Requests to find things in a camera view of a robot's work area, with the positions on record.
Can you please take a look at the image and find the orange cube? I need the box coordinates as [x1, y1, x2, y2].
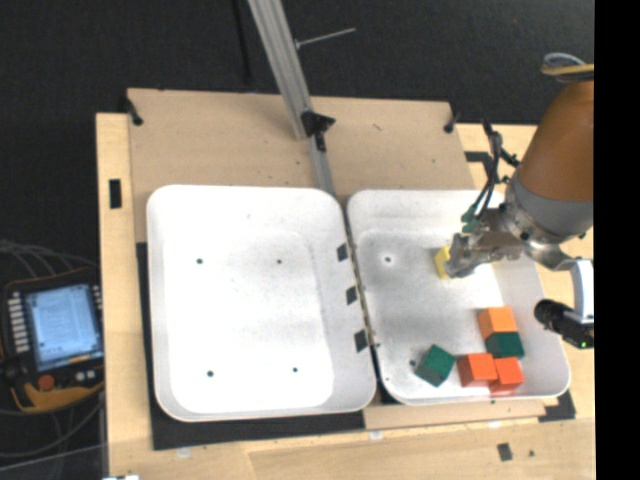
[475, 305, 519, 341]
[488, 356, 526, 398]
[456, 352, 500, 388]

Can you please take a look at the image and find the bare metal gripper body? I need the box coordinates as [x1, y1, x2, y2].
[468, 206, 571, 272]

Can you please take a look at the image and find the green cube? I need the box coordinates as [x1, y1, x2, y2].
[484, 331, 526, 360]
[413, 343, 457, 388]

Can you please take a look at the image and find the yellow cube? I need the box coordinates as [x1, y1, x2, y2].
[433, 245, 454, 281]

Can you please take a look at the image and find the brown cardboard board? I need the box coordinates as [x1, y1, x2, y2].
[126, 87, 549, 431]

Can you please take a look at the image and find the white plastic tray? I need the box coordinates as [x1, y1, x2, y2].
[145, 183, 377, 423]
[345, 188, 572, 407]

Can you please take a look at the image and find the black cylinder on white bracket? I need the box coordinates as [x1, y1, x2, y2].
[533, 257, 595, 350]

